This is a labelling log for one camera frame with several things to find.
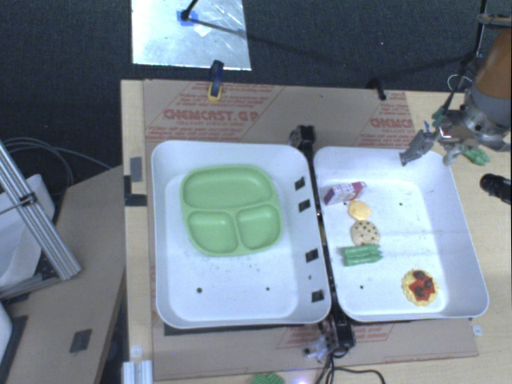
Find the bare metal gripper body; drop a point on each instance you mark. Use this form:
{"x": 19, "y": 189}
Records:
{"x": 460, "y": 131}

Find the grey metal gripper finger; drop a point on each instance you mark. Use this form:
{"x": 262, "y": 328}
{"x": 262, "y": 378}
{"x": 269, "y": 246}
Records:
{"x": 416, "y": 149}
{"x": 452, "y": 155}

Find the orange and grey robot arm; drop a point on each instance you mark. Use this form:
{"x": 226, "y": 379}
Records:
{"x": 495, "y": 74}

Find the yellow toy crisp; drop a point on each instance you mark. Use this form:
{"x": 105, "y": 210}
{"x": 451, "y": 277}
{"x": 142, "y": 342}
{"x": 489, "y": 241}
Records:
{"x": 359, "y": 210}

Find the purple and white carton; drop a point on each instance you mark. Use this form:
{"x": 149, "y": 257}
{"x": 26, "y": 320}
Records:
{"x": 344, "y": 192}

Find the tan waffle biscuit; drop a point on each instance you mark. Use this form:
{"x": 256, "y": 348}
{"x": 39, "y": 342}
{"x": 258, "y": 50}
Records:
{"x": 365, "y": 233}

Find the white plastic tray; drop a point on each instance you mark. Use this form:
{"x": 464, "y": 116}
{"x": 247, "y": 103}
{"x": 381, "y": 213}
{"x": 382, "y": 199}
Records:
{"x": 240, "y": 286}
{"x": 412, "y": 250}

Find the green toy asparagus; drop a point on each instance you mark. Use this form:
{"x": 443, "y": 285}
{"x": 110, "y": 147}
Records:
{"x": 361, "y": 254}

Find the thin black rod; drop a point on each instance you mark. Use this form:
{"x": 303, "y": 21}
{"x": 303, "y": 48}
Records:
{"x": 322, "y": 230}

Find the yellow and red toy pizza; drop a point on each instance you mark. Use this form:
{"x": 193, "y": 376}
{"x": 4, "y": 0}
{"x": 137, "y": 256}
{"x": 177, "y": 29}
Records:
{"x": 420, "y": 287}

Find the brown cardboard board, red print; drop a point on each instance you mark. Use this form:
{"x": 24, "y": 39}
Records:
{"x": 256, "y": 106}

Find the green divided plate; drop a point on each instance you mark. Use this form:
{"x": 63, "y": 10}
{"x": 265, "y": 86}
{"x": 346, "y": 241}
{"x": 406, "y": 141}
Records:
{"x": 230, "y": 210}

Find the green ridged toy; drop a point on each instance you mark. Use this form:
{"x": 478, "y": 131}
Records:
{"x": 267, "y": 379}

